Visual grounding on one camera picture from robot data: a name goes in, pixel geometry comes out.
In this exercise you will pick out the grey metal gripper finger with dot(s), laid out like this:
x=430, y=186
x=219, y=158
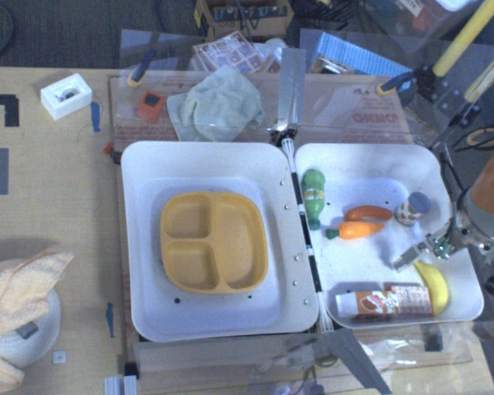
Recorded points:
x=422, y=247
x=406, y=259

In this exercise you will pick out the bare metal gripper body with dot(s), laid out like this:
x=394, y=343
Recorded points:
x=444, y=240

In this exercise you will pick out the small can with grey lid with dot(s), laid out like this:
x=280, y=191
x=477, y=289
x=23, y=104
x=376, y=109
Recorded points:
x=411, y=210

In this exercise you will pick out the yellow banana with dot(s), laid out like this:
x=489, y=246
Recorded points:
x=437, y=288

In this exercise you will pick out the orange and white carton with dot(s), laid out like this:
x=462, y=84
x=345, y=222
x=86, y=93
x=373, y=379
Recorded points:
x=387, y=303

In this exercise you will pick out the white plastic tray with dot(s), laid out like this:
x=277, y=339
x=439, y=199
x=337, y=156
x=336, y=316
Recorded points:
x=354, y=261
x=140, y=237

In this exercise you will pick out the orange carrot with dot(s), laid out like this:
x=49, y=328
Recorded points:
x=360, y=230

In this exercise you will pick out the orange sausage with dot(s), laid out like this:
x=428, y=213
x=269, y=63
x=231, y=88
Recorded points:
x=368, y=213

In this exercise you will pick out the green plastic bottle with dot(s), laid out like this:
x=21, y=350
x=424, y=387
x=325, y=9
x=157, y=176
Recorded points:
x=313, y=196

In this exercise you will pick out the thin black and white rod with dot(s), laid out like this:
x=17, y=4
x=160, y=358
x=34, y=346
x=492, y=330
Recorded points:
x=297, y=196

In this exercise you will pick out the brown cardboard board red print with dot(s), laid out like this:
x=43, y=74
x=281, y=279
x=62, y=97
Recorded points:
x=346, y=109

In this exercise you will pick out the yellow divided plate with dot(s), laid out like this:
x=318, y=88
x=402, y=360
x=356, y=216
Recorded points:
x=239, y=241

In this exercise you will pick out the blue corrugated sheet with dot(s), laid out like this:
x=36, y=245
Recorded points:
x=354, y=56

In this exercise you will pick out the pale green cloth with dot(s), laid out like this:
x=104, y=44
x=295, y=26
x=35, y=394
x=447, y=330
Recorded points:
x=218, y=105

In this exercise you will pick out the packet of picture cards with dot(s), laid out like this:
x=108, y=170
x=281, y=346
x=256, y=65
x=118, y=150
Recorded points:
x=226, y=52

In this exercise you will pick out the orange square with black face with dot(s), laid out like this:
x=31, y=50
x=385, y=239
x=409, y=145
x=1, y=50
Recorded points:
x=149, y=106

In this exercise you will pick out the small white square tile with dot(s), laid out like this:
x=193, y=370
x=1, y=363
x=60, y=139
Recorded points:
x=59, y=356

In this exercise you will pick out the white round bowl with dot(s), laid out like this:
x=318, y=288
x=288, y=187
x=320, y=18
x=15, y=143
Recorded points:
x=45, y=335

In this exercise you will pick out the white foam box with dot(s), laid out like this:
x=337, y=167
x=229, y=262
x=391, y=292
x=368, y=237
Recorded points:
x=66, y=97

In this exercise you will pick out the pale yellow cloth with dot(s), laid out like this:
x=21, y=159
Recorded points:
x=12, y=294

